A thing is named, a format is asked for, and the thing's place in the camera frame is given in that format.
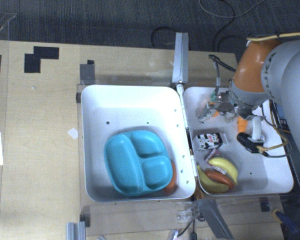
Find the dark floor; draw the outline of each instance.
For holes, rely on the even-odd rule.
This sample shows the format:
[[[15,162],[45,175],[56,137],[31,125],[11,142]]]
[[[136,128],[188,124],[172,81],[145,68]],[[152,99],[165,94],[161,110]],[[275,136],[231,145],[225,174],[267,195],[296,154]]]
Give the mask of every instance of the dark floor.
[[[239,15],[261,0],[226,1]],[[232,16],[224,2],[202,4],[215,14]],[[174,49],[178,31],[189,33],[193,51],[212,51],[215,35],[231,21],[207,14],[199,0],[0,0],[3,13],[17,13],[11,28],[16,41]],[[157,31],[151,42],[159,27],[169,29]],[[300,32],[300,0],[267,0],[236,18],[214,45],[240,59],[244,37],[287,32]]]

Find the brown sausage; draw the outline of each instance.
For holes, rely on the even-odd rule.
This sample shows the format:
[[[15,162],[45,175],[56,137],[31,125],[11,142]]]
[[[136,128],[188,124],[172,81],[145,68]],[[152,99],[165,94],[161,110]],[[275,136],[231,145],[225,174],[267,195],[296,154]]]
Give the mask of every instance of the brown sausage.
[[[164,188],[164,192],[166,192],[167,194],[169,194],[170,192],[172,192],[174,190],[174,188],[176,186],[176,181],[177,181],[176,165],[172,161],[171,161],[171,165],[172,165],[172,171],[173,171],[172,180],[170,181],[169,185]]]
[[[209,177],[209,179],[227,185],[230,190],[235,187],[235,184],[227,176],[218,171],[206,171],[205,174]]]

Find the orange object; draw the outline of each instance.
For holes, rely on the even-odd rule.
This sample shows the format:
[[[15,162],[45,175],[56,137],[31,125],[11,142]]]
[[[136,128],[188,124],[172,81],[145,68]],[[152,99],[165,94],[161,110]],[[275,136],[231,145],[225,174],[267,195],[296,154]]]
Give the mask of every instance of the orange object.
[[[230,190],[235,187],[235,184],[227,176],[218,171],[206,171],[205,174],[209,177],[209,179],[227,185]]]
[[[247,130],[248,121],[239,116],[238,118],[238,133],[245,133]]]
[[[171,161],[171,165],[172,165],[172,171],[173,171],[172,180],[170,181],[169,185],[166,186],[163,189],[164,192],[166,192],[167,194],[171,193],[174,190],[174,188],[176,186],[176,181],[177,181],[177,169],[176,169],[176,165],[172,161]]]
[[[245,50],[233,82],[237,88],[245,92],[264,93],[261,83],[261,69],[269,53],[280,45],[278,40],[252,42]]]

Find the black floor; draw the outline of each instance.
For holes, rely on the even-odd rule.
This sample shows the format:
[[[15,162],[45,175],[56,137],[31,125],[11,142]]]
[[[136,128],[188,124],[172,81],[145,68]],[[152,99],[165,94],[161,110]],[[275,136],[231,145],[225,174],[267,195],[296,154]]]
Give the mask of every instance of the black floor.
[[[261,0],[226,1],[239,15]],[[202,0],[202,5],[215,14],[233,15],[218,0]],[[248,35],[300,32],[300,0],[261,3],[236,18],[214,44],[231,18],[209,15],[199,0],[0,0],[3,13],[17,14],[11,29],[15,41],[174,49],[177,31],[189,33],[193,51],[216,51],[219,46],[238,60]]]

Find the white tape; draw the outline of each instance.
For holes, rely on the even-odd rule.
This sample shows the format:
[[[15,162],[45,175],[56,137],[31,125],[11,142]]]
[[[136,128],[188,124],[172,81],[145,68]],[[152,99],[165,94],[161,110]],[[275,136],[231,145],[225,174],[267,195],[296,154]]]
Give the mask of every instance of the white tape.
[[[77,129],[73,128],[70,131],[68,131],[68,134],[74,139],[78,139],[79,138],[79,132]]]

